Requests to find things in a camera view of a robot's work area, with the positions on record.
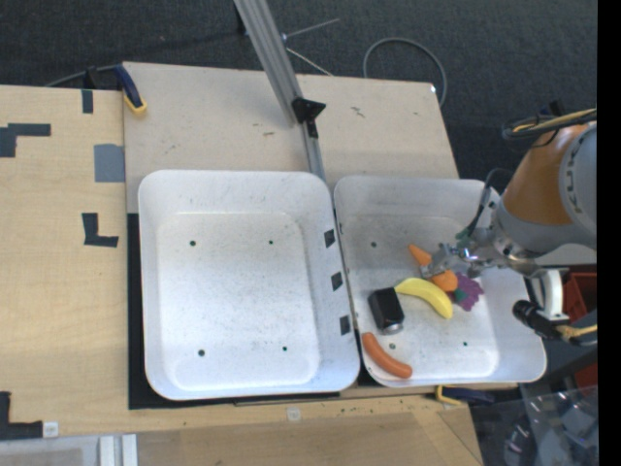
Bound pale wood board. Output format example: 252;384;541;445
121;60;518;400

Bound yellow banana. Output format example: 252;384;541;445
393;277;455;321

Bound orange carrot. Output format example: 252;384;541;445
408;243;460;294

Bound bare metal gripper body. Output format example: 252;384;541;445
453;237;541;280

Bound purple grapes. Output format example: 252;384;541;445
447;272;485;314

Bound black cylinder on white bracket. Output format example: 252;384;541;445
511;266;572;342

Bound black can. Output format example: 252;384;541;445
366;285;407;336

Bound white plastic tray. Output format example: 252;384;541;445
137;168;362;402
332;174;548;389

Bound orange sausage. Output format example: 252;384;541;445
360;331;414;380

